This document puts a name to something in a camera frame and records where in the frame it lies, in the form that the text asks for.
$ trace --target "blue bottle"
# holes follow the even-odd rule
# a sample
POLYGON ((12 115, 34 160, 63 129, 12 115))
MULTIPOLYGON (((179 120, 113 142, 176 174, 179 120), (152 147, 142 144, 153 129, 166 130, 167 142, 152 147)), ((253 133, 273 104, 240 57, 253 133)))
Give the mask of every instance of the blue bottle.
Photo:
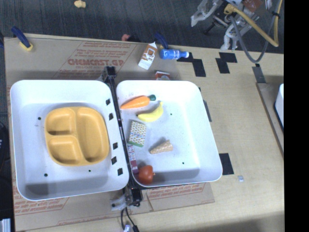
POLYGON ((160 58, 162 59, 180 59, 189 57, 189 52, 182 52, 175 49, 162 49, 160 51, 160 58))

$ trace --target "yellow plate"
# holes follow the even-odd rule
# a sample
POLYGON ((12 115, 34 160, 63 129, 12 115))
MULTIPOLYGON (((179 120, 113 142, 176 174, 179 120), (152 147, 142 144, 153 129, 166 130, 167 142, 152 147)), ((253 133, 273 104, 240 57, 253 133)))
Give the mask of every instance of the yellow plate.
POLYGON ((104 118, 89 107, 64 107, 45 119, 47 149, 53 161, 83 166, 104 160, 110 150, 104 118))

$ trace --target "red object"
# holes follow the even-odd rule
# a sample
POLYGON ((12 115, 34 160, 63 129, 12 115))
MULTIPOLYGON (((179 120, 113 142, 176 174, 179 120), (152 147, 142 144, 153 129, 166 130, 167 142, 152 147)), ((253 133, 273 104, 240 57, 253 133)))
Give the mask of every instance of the red object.
POLYGON ((143 166, 139 169, 139 181, 142 184, 151 184, 154 177, 154 170, 151 165, 143 166))

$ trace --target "toy banana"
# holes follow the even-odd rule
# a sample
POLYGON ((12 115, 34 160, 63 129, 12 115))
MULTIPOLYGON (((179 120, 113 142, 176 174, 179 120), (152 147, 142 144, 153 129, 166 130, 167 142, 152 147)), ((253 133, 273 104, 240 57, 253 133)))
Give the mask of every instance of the toy banana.
POLYGON ((163 114, 163 102, 160 102, 159 106, 154 109, 151 113, 139 114, 137 117, 145 122, 153 122, 160 118, 163 114))

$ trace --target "cardboard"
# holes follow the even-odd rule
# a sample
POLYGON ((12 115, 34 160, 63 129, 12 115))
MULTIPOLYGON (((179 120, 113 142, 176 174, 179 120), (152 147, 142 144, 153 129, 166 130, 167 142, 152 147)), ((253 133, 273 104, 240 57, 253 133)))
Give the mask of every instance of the cardboard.
MULTIPOLYGON (((138 67, 146 43, 33 34, 26 36, 33 44, 30 52, 19 46, 17 38, 5 38, 4 41, 9 118, 10 87, 23 79, 95 80, 100 77, 105 66, 115 66, 116 84, 125 79, 155 80, 157 71, 168 72, 171 80, 179 79, 175 61, 155 58, 148 71, 138 67)), ((111 210, 110 200, 119 198, 122 195, 121 190, 39 202, 24 199, 16 186, 10 119, 9 125, 16 231, 120 216, 120 211, 111 210)), ((142 193, 143 201, 140 207, 129 207, 131 214, 214 202, 210 183, 147 189, 142 193)))

